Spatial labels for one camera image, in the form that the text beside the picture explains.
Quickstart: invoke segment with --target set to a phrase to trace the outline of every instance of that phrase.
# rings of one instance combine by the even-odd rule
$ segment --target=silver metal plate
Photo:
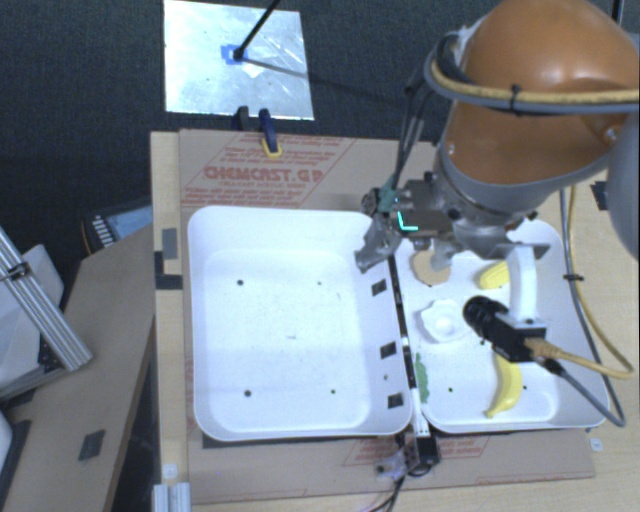
[[[231,56],[264,9],[165,0],[168,112],[313,120],[300,13],[274,11],[238,63]]]

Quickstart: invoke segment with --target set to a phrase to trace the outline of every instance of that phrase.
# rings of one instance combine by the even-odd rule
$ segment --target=beige round object
[[[451,267],[443,268],[438,272],[431,268],[431,256],[433,251],[418,251],[411,258],[411,270],[419,281],[427,286],[436,286],[446,283],[451,275]]]

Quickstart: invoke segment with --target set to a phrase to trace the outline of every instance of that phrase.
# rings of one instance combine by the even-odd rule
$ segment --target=green led light
[[[402,212],[398,212],[398,225],[402,231],[418,231],[418,229],[420,229],[418,226],[405,226]]]

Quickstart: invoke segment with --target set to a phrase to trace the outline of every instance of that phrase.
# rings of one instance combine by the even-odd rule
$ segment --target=dark floor
[[[301,12],[316,120],[277,129],[396,138],[411,71],[442,34],[497,3],[283,0]],[[613,0],[593,3],[609,12]],[[623,25],[638,32],[640,2],[626,4]],[[229,127],[166,113],[163,70],[160,0],[0,2],[0,225],[21,250],[44,243],[65,279],[85,256],[80,219],[149,194],[150,132]],[[434,101],[426,139],[437,140],[446,108]],[[129,461],[148,460],[144,408],[138,427]],[[145,485],[131,486],[132,504]]]

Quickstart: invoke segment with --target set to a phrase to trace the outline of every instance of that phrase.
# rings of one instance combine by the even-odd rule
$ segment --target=white tray
[[[571,302],[562,256],[562,242],[555,230],[541,221],[526,221],[511,236],[514,241],[547,243],[551,248],[537,262],[538,315],[547,324],[547,339],[583,357],[592,358]],[[592,427],[604,421],[564,380],[551,375],[536,363],[523,363],[523,389],[516,406],[485,416],[498,387],[495,354],[489,343],[466,328],[462,308],[475,295],[484,295],[509,306],[509,285],[493,291],[476,286],[479,274],[495,262],[480,260],[471,252],[453,258],[451,277],[428,287],[417,280],[410,268],[411,244],[404,241],[396,253],[400,288],[407,329],[414,354],[420,354],[427,371],[427,402],[422,411],[435,427],[450,433],[496,432],[508,430]],[[453,341],[437,342],[425,330],[421,312],[434,301],[450,299],[457,304],[466,332]],[[601,402],[608,396],[599,374],[572,363],[562,363]]]
[[[388,266],[362,275],[354,263],[369,224],[349,212],[212,206],[193,215],[194,408],[206,434],[383,435],[407,425]]]

